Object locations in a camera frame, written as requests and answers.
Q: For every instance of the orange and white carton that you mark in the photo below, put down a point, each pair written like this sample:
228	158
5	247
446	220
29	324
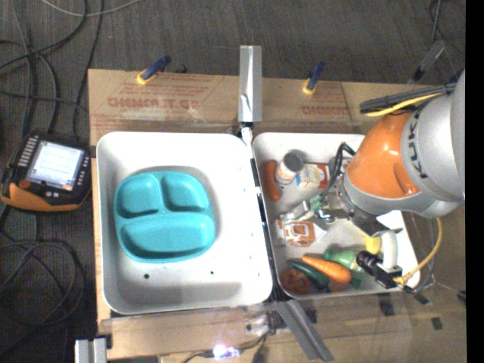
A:
300	233

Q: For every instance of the yellow banana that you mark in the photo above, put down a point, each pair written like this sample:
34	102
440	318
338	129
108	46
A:
373	245

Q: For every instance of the white carton with red print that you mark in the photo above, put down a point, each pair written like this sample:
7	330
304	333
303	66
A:
314	176

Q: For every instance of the orange carrot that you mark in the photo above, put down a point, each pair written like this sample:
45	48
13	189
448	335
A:
329	268

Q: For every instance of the brown doughnut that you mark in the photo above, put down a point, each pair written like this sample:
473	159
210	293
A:
295	281

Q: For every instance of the small can with grey lid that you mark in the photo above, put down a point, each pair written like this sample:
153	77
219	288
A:
289	168

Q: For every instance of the dark green cucumber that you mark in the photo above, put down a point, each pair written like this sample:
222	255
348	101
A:
308	272

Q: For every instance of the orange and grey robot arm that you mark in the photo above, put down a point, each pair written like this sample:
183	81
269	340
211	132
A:
389	165

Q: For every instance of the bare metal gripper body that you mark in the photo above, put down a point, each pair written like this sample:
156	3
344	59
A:
334	205

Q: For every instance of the green bottle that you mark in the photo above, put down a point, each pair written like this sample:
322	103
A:
344	258

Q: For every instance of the blue divided plate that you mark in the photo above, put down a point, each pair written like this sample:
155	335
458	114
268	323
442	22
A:
162	218

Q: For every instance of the red sausage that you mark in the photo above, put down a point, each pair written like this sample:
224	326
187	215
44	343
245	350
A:
272	182

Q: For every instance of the brown cardboard board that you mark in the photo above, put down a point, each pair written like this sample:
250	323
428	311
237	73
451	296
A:
166	100

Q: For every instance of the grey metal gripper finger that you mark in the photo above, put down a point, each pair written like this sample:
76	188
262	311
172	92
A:
296	216
307	205

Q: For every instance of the black cylinder on white bracket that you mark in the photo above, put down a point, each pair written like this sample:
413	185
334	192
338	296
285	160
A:
380	270

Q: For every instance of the white plastic tray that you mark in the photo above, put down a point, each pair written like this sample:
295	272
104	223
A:
344	236
181	289

